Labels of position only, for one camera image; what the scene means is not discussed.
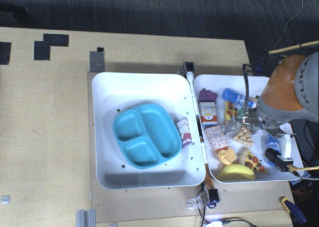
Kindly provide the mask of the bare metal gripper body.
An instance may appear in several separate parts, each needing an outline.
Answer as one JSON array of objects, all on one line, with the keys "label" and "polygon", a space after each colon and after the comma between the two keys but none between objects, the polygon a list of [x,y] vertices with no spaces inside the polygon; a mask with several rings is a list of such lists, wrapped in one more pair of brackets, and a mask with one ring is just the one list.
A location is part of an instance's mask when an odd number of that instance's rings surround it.
[{"label": "bare metal gripper body", "polygon": [[259,108],[247,109],[247,112],[243,116],[243,124],[244,126],[249,124],[261,125],[261,130],[268,134],[283,134],[283,131],[280,129],[281,124],[267,117]]}]

